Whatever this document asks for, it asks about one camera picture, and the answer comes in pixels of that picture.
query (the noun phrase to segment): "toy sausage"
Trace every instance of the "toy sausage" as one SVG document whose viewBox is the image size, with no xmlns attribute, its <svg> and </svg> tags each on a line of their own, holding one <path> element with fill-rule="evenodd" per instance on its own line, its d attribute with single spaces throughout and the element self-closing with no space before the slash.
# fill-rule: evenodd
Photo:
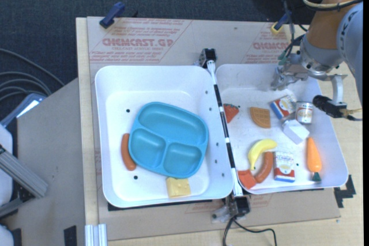
<svg viewBox="0 0 369 246">
<path fill-rule="evenodd" d="M 136 169 L 136 163 L 132 160 L 131 155 L 129 154 L 128 140 L 129 140 L 129 133 L 123 134 L 122 143 L 121 143 L 121 154 L 122 154 L 122 159 L 123 159 L 123 162 L 126 168 L 129 171 L 133 171 Z"/>
<path fill-rule="evenodd" d="M 255 180 L 257 181 L 257 183 L 262 183 L 266 179 L 270 171 L 272 171 L 272 167 L 273 167 L 273 153 L 265 152 L 263 166 L 258 172 L 258 174 L 255 176 Z"/>
</svg>

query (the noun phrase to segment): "toy carrot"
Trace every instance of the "toy carrot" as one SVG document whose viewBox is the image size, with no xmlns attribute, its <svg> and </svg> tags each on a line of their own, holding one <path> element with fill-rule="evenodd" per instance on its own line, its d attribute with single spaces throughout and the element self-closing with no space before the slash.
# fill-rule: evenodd
<svg viewBox="0 0 369 246">
<path fill-rule="evenodd" d="M 321 181 L 319 172 L 322 169 L 322 161 L 317 146 L 311 137 L 307 138 L 307 167 L 314 173 L 312 180 Z"/>
</svg>

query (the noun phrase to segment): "watermelon slice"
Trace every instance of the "watermelon slice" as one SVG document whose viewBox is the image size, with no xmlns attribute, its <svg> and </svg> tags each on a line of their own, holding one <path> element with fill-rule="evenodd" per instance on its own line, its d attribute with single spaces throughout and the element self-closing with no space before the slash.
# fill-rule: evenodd
<svg viewBox="0 0 369 246">
<path fill-rule="evenodd" d="M 231 122 L 239 112 L 238 107 L 232 104 L 223 104 L 223 109 L 227 123 Z"/>
</svg>

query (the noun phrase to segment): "can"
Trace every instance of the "can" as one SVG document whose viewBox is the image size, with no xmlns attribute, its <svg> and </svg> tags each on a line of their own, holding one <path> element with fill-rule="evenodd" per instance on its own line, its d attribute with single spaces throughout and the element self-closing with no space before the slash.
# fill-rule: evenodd
<svg viewBox="0 0 369 246">
<path fill-rule="evenodd" d="M 312 103 L 298 101 L 296 103 L 296 120 L 301 124 L 310 124 L 312 121 Z"/>
</svg>

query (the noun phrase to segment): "table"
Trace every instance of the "table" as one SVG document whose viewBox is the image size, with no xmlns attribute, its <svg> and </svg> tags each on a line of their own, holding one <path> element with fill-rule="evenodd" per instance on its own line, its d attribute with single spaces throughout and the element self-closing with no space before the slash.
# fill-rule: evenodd
<svg viewBox="0 0 369 246">
<path fill-rule="evenodd" d="M 202 25 L 214 24 L 204 21 Z M 231 24 L 235 30 L 242 28 L 244 22 Z M 85 221 L 87 225 L 97 225 L 99 220 L 99 207 L 96 187 L 95 152 L 93 140 L 93 116 L 90 83 L 90 67 L 88 52 L 88 26 L 86 18 L 76 19 L 77 28 L 77 54 L 78 54 L 78 81 L 80 88 L 81 109 L 81 136 L 84 178 Z M 348 73 L 347 67 L 340 67 L 342 73 Z M 319 83 L 323 94 L 330 95 L 332 87 Z M 359 108 L 359 99 L 356 95 L 353 77 L 349 75 L 344 80 L 344 99 L 349 108 Z M 349 174 L 355 185 L 356 195 L 353 199 L 344 200 L 344 208 L 340 210 L 341 217 L 316 221 L 302 221 L 288 224 L 274 224 L 271 227 L 276 231 L 277 241 L 280 245 L 352 245 L 363 244 L 363 167 L 362 167 L 362 123 L 349 122 L 344 119 L 333 119 L 333 125 L 344 153 Z M 110 241 L 109 245 L 221 245 L 224 229 L 207 230 L 203 232 L 167 234 L 155 237 L 142 237 Z M 251 234 L 241 229 L 231 229 L 227 243 L 269 245 L 273 243 L 270 233 Z"/>
</svg>

